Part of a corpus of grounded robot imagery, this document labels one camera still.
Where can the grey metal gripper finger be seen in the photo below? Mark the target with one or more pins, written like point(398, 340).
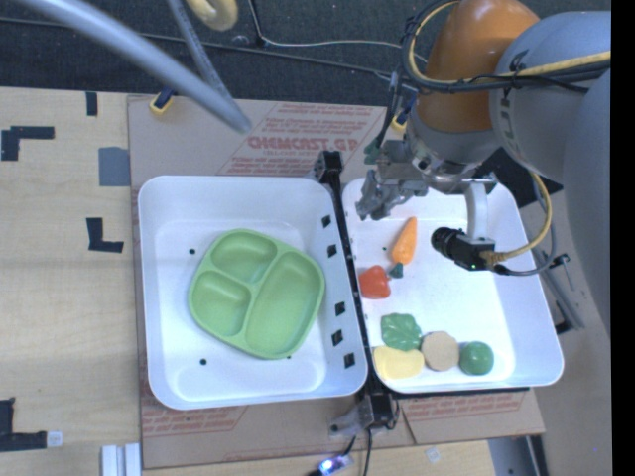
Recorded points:
point(366, 199)
point(389, 201)

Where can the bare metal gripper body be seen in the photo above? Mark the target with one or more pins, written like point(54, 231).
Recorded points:
point(397, 164)

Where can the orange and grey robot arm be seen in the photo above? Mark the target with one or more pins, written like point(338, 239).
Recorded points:
point(550, 107)

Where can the orange carrot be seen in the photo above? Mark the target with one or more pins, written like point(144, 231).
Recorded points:
point(405, 243)

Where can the red bell pepper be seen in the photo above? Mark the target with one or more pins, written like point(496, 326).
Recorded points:
point(374, 283)

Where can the green lettuce leaf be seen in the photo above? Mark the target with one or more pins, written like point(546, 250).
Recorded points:
point(399, 331)

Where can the white plastic tray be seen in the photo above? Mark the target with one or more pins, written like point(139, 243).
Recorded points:
point(466, 310)
point(168, 365)

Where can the green divided plate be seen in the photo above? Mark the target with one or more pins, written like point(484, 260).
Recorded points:
point(283, 305)

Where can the tan round biscuit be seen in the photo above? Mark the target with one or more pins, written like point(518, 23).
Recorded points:
point(440, 351)

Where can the yellow bell pepper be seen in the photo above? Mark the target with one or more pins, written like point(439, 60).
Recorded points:
point(397, 364)

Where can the brown cardboard board red print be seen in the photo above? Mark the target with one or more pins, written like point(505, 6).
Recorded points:
point(198, 142)

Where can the green ball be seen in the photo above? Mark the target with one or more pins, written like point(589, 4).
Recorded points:
point(476, 359)

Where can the black cylinder on white bracket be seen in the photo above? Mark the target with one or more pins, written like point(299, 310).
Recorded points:
point(464, 248)

